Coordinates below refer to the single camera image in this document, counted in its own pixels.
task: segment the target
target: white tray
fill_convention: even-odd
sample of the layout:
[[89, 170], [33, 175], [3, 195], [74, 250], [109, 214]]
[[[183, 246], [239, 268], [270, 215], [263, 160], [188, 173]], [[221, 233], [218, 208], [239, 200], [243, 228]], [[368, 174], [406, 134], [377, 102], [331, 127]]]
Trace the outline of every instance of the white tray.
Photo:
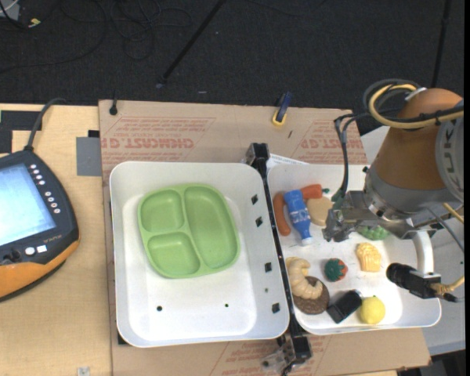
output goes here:
[[[362, 165], [349, 166], [349, 190], [362, 190], [365, 174]], [[331, 198], [342, 183], [344, 167], [333, 164], [278, 164], [268, 174], [269, 189], [273, 196], [278, 192], [301, 189], [311, 184], [321, 184], [330, 193]], [[403, 263], [417, 268], [416, 249], [412, 240], [399, 240], [393, 236], [384, 241], [372, 241], [359, 235], [350, 234], [342, 242], [325, 241], [323, 227], [311, 225], [313, 243], [308, 246], [299, 244], [300, 237], [296, 230], [288, 236], [279, 236], [280, 246], [285, 258], [298, 256], [310, 262], [309, 275], [322, 280], [327, 286], [331, 302], [348, 290], [356, 289], [362, 296], [378, 296], [386, 308], [385, 319], [374, 326], [360, 321], [357, 313], [336, 324], [327, 312], [319, 315], [307, 315], [295, 308], [297, 321], [311, 334], [334, 334], [365, 331], [374, 329], [393, 329], [403, 327], [429, 327], [436, 324], [441, 316], [439, 299], [421, 299], [398, 287], [385, 275], [386, 268], [393, 262]], [[362, 272], [355, 249], [359, 242], [371, 242], [381, 253], [381, 271]], [[324, 264], [330, 258], [340, 258], [349, 271], [344, 279], [336, 282], [327, 281], [324, 276]]]
[[[240, 238], [240, 256], [230, 268], [169, 279], [148, 262], [139, 234], [139, 200], [150, 191], [181, 183], [206, 183], [226, 198]], [[256, 170], [238, 163], [129, 161], [111, 172], [110, 195], [117, 328], [126, 342], [153, 347], [264, 339], [287, 330], [282, 274]]]

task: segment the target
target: orange trim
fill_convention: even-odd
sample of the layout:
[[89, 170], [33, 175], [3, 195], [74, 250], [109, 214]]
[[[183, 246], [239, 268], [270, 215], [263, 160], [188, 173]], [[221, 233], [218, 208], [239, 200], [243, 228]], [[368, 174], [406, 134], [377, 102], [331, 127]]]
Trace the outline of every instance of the orange trim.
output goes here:
[[61, 254], [45, 265], [33, 262], [21, 262], [0, 266], [0, 298], [34, 283], [39, 278], [54, 270], [78, 248], [79, 244], [80, 240], [76, 240], [61, 252]]

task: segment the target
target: yellow lemon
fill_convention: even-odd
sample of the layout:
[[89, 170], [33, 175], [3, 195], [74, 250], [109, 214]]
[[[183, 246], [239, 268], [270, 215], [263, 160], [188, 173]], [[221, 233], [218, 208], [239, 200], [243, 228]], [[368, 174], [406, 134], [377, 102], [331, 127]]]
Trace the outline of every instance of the yellow lemon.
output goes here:
[[385, 317], [385, 304], [376, 295], [362, 300], [360, 319], [367, 324], [378, 324]]

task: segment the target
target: bottle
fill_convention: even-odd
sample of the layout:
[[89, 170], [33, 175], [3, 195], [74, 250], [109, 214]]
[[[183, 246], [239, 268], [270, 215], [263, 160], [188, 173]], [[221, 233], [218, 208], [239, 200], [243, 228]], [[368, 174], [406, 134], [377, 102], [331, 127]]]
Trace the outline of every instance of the bottle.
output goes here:
[[303, 193], [301, 190], [292, 190], [284, 194], [284, 200], [289, 209], [289, 219], [292, 226], [301, 235], [302, 245], [310, 245], [313, 238], [310, 235], [310, 215], [306, 208], [305, 201], [303, 200]]

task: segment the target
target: black pole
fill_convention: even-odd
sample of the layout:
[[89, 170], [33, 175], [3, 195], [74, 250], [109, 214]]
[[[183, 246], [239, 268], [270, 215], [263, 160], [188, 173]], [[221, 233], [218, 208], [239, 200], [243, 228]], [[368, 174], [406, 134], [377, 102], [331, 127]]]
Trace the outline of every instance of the black pole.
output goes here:
[[444, 41], [446, 39], [447, 24], [449, 23], [449, 12], [451, 10], [451, 1], [452, 0], [446, 0], [446, 2], [444, 3], [444, 13], [442, 17], [442, 25], [440, 28], [440, 39], [439, 39], [439, 47], [437, 49], [436, 66], [433, 70], [432, 88], [436, 87], [437, 78], [439, 77], [440, 63], [442, 62], [442, 53], [444, 50]]
[[204, 29], [209, 25], [211, 22], [212, 18], [214, 18], [214, 15], [221, 9], [222, 5], [226, 2], [226, 0], [218, 0], [217, 4], [214, 6], [214, 8], [211, 10], [211, 12], [207, 15], [205, 18], [204, 22], [199, 26], [197, 31], [193, 34], [192, 38], [186, 43], [185, 47], [183, 50], [179, 53], [179, 55], [175, 58], [175, 60], [172, 62], [171, 66], [162, 74], [158, 76], [158, 83], [157, 83], [157, 88], [161, 88], [167, 83], [167, 80], [171, 73], [174, 71], [176, 66], [181, 62], [183, 57], [188, 53], [188, 51], [191, 49], [195, 41], [198, 39], [198, 37], [202, 34]]

